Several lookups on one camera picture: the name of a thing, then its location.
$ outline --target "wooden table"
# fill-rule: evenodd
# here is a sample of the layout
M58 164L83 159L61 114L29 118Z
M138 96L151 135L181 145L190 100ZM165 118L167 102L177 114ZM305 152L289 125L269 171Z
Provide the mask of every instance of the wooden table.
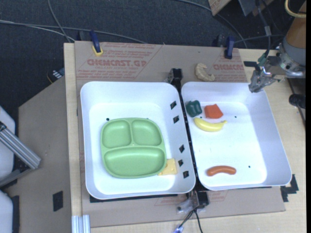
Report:
M243 61L256 61L263 50L239 50ZM67 120L69 142L69 168L71 189L72 216L82 216L80 161L78 141L77 96L75 79L74 44L64 45ZM245 68L248 81L252 68ZM265 88L275 121L287 153L292 173L295 174L299 191L289 195L289 202L285 204L286 211L279 213L265 213L244 216L228 216L203 218L200 220L203 232L275 232L302 233L307 231L306 223L306 131L297 108L288 103L292 94L287 81L275 83ZM145 232L173 232L180 222L168 221L160 223L146 223L122 225L102 228L91 228L93 233L145 233ZM183 232L199 232L196 219L187 221Z

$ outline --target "sausage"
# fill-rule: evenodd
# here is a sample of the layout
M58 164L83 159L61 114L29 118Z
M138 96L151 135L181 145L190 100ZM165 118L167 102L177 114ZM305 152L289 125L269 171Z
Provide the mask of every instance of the sausage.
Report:
M227 173L233 175L237 172L234 167L231 166L213 166L206 171L208 176L213 176L217 173Z

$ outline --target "green plate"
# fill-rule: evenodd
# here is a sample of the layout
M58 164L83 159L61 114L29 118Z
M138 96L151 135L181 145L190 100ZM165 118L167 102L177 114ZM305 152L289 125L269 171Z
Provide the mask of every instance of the green plate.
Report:
M105 123L101 150L106 170L118 178L156 175L166 165L160 128L145 118L120 118Z

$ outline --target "gray floor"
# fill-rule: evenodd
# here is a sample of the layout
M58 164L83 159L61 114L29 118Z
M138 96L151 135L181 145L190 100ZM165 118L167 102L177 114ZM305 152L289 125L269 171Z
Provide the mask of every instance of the gray floor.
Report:
M209 6L208 0L188 1ZM285 13L283 2L275 0L269 8L278 28L286 33L291 18ZM121 34L150 44L211 46L221 33L239 39L219 16L175 0L51 0L51 5L62 26ZM267 10L264 14L272 24ZM219 15L234 25L243 38L265 34L259 17L245 16L238 0L232 0ZM0 20L57 26L47 0L0 0ZM73 39L77 32L66 30ZM100 41L136 42L108 34L98 37ZM47 73L63 67L64 42L63 36L49 31L0 24L0 106L9 114L51 84ZM264 49L267 41L250 41L247 46Z

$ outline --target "blue clamp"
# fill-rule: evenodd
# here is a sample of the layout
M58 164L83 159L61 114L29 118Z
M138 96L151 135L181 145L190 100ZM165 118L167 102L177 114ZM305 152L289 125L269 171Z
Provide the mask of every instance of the blue clamp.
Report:
M227 49L225 50L225 58L231 60L232 59L232 50L233 50L233 45L234 45L234 37L233 36L228 36L226 40L226 47Z
M97 38L97 35L95 34L94 30L91 30L89 32L89 35L91 36L91 40L93 42L93 51L95 53L96 56L101 56L103 54L103 49L101 48L101 45L99 43L99 40Z

